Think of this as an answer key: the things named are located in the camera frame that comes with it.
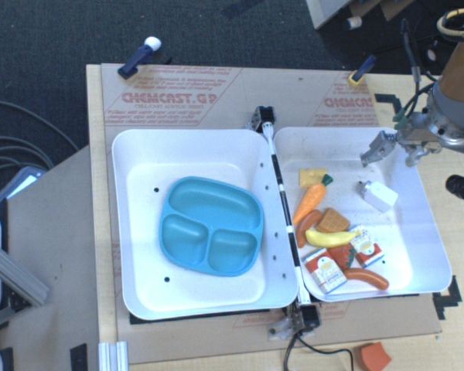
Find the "wooden table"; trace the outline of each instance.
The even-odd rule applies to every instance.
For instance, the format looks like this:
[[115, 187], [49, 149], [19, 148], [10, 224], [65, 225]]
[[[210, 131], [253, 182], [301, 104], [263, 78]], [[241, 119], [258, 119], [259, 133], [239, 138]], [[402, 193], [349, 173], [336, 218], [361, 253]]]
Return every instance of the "wooden table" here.
[[[367, 86], [371, 94], [396, 94], [407, 101], [413, 92], [409, 76], [368, 74]], [[94, 205], [94, 239], [97, 270], [97, 310], [100, 342], [119, 340], [114, 300], [114, 272], [111, 252], [107, 158], [104, 137], [103, 89], [101, 66], [87, 67], [87, 92], [90, 129], [91, 178]], [[382, 127], [392, 127], [393, 110], [387, 104], [374, 103], [377, 119]], [[445, 190], [445, 180], [452, 174], [464, 175], [464, 155], [443, 150], [438, 155], [424, 157], [418, 166], [421, 180], [431, 205], [438, 230], [445, 244], [452, 273], [456, 276], [462, 302], [447, 308], [440, 335], [421, 335], [382, 341], [392, 358], [386, 369], [460, 369], [464, 370], [464, 201]], [[321, 349], [357, 349], [367, 342], [331, 345]], [[222, 369], [235, 371], [281, 370], [285, 350], [239, 353], [198, 359], [153, 362], [132, 365], [131, 370], [200, 371]], [[315, 354], [296, 348], [289, 361], [290, 369], [350, 369], [346, 353], [333, 356]]]

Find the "toy carrot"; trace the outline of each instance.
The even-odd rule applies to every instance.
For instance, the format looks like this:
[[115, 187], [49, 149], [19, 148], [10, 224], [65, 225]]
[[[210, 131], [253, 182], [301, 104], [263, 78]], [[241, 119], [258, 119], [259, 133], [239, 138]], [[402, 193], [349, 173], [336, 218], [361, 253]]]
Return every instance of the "toy carrot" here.
[[306, 190], [304, 196], [297, 206], [297, 210], [292, 217], [292, 224], [297, 224], [304, 217], [308, 215], [313, 209], [315, 209], [321, 200], [325, 197], [326, 186], [330, 184], [333, 179], [329, 175], [324, 175], [322, 182], [317, 182]]

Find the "toy sausage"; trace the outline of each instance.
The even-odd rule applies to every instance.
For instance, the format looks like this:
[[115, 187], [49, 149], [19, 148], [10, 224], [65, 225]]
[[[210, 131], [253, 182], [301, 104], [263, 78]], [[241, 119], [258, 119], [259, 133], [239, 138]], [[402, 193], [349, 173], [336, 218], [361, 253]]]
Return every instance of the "toy sausage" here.
[[380, 290], [388, 289], [388, 280], [368, 269], [349, 268], [346, 269], [343, 274], [346, 275], [347, 280], [355, 279], [358, 281], [365, 281]]
[[309, 212], [306, 217], [299, 221], [295, 228], [295, 240], [297, 241], [297, 247], [299, 249], [304, 247], [306, 244], [306, 230], [320, 221], [322, 217], [323, 214], [319, 210], [315, 209]]

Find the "orange pad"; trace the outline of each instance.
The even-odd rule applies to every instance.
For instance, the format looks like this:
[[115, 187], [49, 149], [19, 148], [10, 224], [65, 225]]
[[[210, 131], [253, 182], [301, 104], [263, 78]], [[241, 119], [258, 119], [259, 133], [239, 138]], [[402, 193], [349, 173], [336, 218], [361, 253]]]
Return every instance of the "orange pad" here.
[[391, 361], [381, 342], [364, 346], [360, 351], [363, 363], [369, 371], [381, 371]]

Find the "blue divided plate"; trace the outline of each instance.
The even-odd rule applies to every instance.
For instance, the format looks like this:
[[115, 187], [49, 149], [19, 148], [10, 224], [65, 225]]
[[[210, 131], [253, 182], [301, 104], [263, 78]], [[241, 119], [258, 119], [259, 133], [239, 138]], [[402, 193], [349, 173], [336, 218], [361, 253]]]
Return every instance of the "blue divided plate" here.
[[185, 177], [165, 198], [160, 248], [181, 267], [238, 276], [258, 257], [263, 224], [263, 209], [252, 193], [217, 180]]

